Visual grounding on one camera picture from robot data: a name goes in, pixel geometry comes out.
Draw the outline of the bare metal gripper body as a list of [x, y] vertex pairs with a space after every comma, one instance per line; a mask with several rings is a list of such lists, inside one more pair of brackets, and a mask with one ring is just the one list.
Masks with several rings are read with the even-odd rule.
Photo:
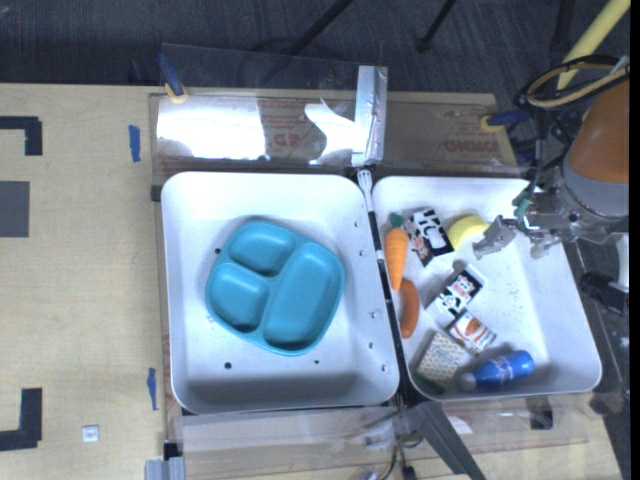
[[627, 216], [601, 215], [560, 189], [523, 190], [517, 198], [517, 221], [518, 229], [533, 244], [577, 239], [605, 244], [629, 233]]

